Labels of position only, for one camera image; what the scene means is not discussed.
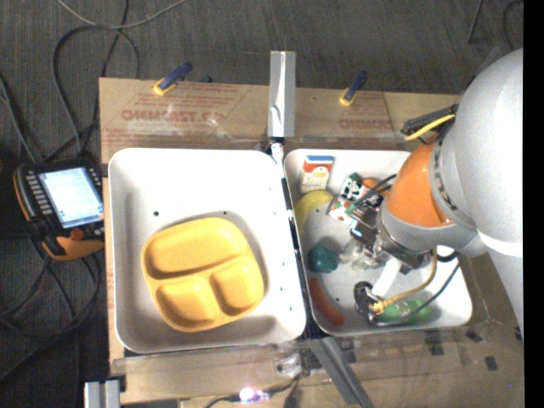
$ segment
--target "yellow cable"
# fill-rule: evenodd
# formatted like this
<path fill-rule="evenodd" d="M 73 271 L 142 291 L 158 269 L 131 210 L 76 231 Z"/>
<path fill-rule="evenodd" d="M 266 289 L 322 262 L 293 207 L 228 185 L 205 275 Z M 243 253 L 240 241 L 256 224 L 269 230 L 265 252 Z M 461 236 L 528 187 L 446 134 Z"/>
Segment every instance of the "yellow cable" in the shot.
<path fill-rule="evenodd" d="M 378 301 L 378 302 L 374 303 L 373 305 L 371 305 L 369 307 L 370 310 L 373 313 L 375 313 L 376 315 L 380 315 L 392 303 L 396 303 L 400 299 L 406 298 L 406 297 L 408 297 L 410 295 L 413 295 L 414 293 L 417 293 L 417 292 L 423 290 L 434 279 L 434 276 L 436 275 L 436 269 L 437 269 L 437 266 L 438 266 L 438 261 L 439 261 L 438 260 L 438 253 L 437 253 L 437 250 L 434 249 L 433 262 L 432 262 L 433 267 L 431 268 L 431 275 L 428 277 L 428 279 L 423 284 L 421 284 L 420 286 L 418 286 L 416 288 L 413 288 L 413 289 L 411 289 L 411 290 L 409 290 L 407 292 L 399 293 L 398 295 L 395 295 L 395 296 L 390 297 L 388 299 L 383 299 L 382 301 Z"/>
<path fill-rule="evenodd" d="M 419 130 L 417 130 L 415 133 L 412 133 L 412 134 L 409 134 L 408 136 L 405 136 L 405 140 L 414 140 L 414 139 L 417 139 L 419 138 L 422 134 L 425 134 L 426 132 L 428 132 L 429 130 L 432 130 L 433 128 L 439 126 L 440 124 L 442 124 L 443 122 L 446 122 L 446 121 L 449 121 L 451 118 L 454 118 L 455 115 L 454 114 L 451 114 L 451 115 L 446 115 L 446 116 L 442 116 L 441 118 L 433 121 L 433 122 L 430 122 L 429 124 L 427 124 L 425 127 L 421 127 Z"/>

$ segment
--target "yellow banana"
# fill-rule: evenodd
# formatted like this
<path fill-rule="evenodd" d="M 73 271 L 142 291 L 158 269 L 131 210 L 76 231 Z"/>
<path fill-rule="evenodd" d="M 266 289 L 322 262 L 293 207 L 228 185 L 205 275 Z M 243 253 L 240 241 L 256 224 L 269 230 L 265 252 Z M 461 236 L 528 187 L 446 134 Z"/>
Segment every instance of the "yellow banana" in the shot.
<path fill-rule="evenodd" d="M 332 193 L 326 190 L 312 190 L 304 194 L 300 200 L 295 203 L 295 220 L 297 222 L 298 233 L 304 232 L 304 225 L 312 210 L 316 207 L 326 204 L 332 200 Z"/>

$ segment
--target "blue clamp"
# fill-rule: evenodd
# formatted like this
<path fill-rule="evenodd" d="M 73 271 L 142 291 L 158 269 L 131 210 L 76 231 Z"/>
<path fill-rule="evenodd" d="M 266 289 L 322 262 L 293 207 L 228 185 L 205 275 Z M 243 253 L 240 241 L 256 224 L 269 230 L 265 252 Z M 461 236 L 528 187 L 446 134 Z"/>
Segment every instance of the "blue clamp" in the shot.
<path fill-rule="evenodd" d="M 343 91 L 340 96 L 340 103 L 343 105 L 352 105 L 355 101 L 355 95 L 357 91 L 363 87 L 366 82 L 366 71 L 363 70 L 359 73 L 355 81 L 351 84 L 349 88 Z"/>
<path fill-rule="evenodd" d="M 165 93 L 173 89 L 174 86 L 176 86 L 177 80 L 184 78 L 187 74 L 190 73 L 192 69 L 193 65 L 191 65 L 189 62 L 185 62 L 183 65 L 178 66 L 166 77 L 155 83 L 153 85 L 153 89 L 155 89 L 155 92 L 157 94 L 164 95 Z"/>

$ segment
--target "screen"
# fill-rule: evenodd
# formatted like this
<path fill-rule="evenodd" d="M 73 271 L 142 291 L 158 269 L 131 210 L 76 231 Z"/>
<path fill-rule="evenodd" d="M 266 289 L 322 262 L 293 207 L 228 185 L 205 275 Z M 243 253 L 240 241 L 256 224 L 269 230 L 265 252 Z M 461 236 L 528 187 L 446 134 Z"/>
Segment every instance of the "screen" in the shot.
<path fill-rule="evenodd" d="M 104 206 L 84 167 L 38 176 L 63 228 L 104 219 Z"/>

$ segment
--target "yellow plate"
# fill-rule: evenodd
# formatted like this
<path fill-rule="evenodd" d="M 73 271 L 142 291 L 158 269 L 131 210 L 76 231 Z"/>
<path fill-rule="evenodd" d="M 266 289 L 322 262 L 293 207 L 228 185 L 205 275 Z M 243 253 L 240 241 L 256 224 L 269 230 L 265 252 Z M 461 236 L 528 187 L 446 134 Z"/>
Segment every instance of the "yellow plate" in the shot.
<path fill-rule="evenodd" d="M 144 244 L 141 260 L 162 318 L 182 332 L 238 320 L 263 299 L 258 262 L 227 219 L 202 218 L 159 231 Z"/>

